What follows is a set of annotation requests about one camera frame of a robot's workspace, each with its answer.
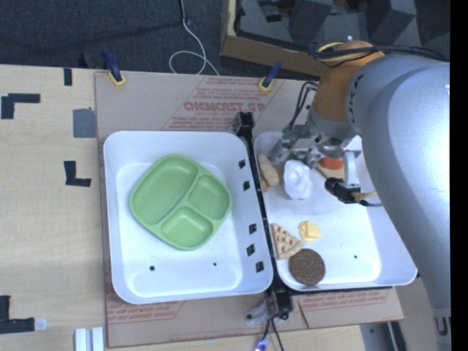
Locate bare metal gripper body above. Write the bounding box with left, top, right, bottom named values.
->
left=282, top=124, right=363, bottom=165

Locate orange and tan toy food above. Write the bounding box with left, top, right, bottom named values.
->
left=315, top=154, right=347, bottom=179

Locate beige toy bread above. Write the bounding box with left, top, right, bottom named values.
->
left=257, top=152, right=282, bottom=192

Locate white crumpled lump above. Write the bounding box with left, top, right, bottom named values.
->
left=282, top=159, right=314, bottom=201

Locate thin black rod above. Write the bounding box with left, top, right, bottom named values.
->
left=241, top=124, right=284, bottom=309

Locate yellow toy lump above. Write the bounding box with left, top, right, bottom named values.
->
left=297, top=220, right=322, bottom=243

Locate white plastic tray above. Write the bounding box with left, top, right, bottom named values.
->
left=253, top=131, right=418, bottom=293
left=103, top=130, right=274, bottom=305

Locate toy pizza slice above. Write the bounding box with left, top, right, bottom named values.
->
left=270, top=222, right=305, bottom=261

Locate cardboard box with black foam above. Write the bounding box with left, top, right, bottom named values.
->
left=219, top=0, right=451, bottom=78

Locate brown round biscuit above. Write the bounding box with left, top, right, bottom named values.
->
left=288, top=248, right=327, bottom=287

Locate green divided plate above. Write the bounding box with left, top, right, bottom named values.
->
left=129, top=154, right=233, bottom=252

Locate brown cardboard board red print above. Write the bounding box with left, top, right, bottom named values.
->
left=94, top=70, right=405, bottom=349

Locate black cylinder on white bracket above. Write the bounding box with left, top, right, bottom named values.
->
left=324, top=151, right=363, bottom=205

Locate black block with thin wires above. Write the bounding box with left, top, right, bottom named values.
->
left=265, top=287, right=294, bottom=320
left=233, top=111, right=255, bottom=138

